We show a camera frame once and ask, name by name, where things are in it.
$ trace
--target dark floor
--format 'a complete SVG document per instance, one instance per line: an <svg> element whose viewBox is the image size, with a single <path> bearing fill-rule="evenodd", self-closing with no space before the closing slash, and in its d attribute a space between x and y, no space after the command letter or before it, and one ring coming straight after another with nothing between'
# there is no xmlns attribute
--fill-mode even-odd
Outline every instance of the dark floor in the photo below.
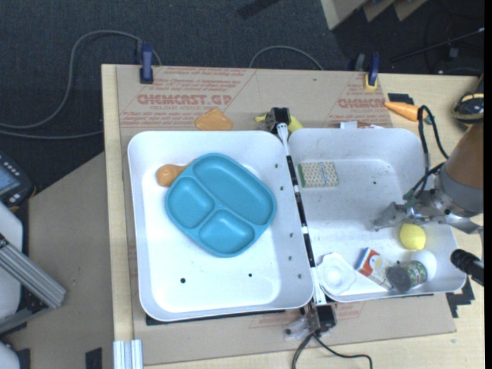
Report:
<svg viewBox="0 0 492 369"><path fill-rule="evenodd" d="M372 23L359 11L332 32L320 0L279 0L241 16L257 1L0 0L0 150L24 168L40 191L103 151L102 135L71 140L22 136L101 130L100 65L133 62L135 45L126 38L109 35L82 42L75 54L73 91L61 113L31 130L9 127L50 117L65 93L74 43L94 30L137 35L153 44L165 65L248 67L261 49L287 45L307 52L327 70L347 70L359 54L379 52L381 72L484 71L483 34L453 43L452 49L444 46L391 61L483 27L484 0L430 0L402 22L392 8ZM264 53L254 66L317 69L301 54L285 50Z"/></svg>

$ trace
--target blue plate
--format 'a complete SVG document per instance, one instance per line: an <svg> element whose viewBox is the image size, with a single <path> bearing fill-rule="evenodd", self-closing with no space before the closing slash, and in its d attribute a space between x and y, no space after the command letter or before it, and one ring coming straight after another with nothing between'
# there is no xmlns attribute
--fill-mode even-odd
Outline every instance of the blue plate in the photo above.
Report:
<svg viewBox="0 0 492 369"><path fill-rule="evenodd" d="M165 196L169 218L203 249L234 257L268 228L277 204L271 191L232 158L210 153L194 160Z"/></svg>

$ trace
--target lemon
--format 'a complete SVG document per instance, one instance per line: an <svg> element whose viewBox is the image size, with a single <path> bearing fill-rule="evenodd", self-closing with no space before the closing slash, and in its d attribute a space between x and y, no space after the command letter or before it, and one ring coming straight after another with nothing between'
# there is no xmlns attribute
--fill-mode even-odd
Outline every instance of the lemon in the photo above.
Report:
<svg viewBox="0 0 492 369"><path fill-rule="evenodd" d="M400 240L407 249L422 250L425 247L425 231L420 225L403 224L400 229Z"/></svg>

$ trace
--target blue clamp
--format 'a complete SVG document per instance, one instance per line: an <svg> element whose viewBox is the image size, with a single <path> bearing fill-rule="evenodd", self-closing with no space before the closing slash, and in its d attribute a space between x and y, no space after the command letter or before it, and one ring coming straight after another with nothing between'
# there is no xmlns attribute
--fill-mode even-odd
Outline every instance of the blue clamp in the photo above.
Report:
<svg viewBox="0 0 492 369"><path fill-rule="evenodd" d="M152 44L144 42L141 45L141 64L140 83L154 83L154 73L152 71Z"/></svg>
<svg viewBox="0 0 492 369"><path fill-rule="evenodd" d="M371 54L371 63L369 64L369 72L366 74L364 87L366 90L373 91L377 88L377 73L379 72L379 53Z"/></svg>

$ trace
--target wooden table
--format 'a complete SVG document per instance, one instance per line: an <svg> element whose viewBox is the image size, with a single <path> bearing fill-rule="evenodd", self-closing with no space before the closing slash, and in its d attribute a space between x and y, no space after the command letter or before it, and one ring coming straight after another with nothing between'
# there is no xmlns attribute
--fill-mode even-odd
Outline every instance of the wooden table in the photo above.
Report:
<svg viewBox="0 0 492 369"><path fill-rule="evenodd" d="M471 91L477 84L474 77L450 77L437 75L392 75L380 74L380 85L384 94L405 93L413 97L416 105L426 104L440 122L439 132L445 149L452 149L464 133L449 115L449 108L460 96ZM113 299L114 336L116 341L134 339L131 316L131 291L128 268L128 247L126 241L125 199L122 181L122 159L118 113L118 89L116 66L102 66L103 104L105 121L105 156L108 183L108 217L111 248L111 282ZM394 127L406 128L417 134L417 125L397 115L392 115ZM432 164L443 161L435 141L428 134ZM483 224L483 217L477 222ZM476 254L482 254L480 239L455 231L458 245ZM344 345L337 351L345 354L369 354L375 368L436 368L456 369L485 367L484 353L484 289L472 282L475 301L472 305L458 309L459 318L455 324L457 332L428 337L412 337ZM287 368L291 365L293 351L269 354L254 354L240 357L226 357L213 360L181 362L152 366L157 368ZM298 367L368 367L365 360L344 360L333 357L322 348L309 348L301 356Z"/></svg>

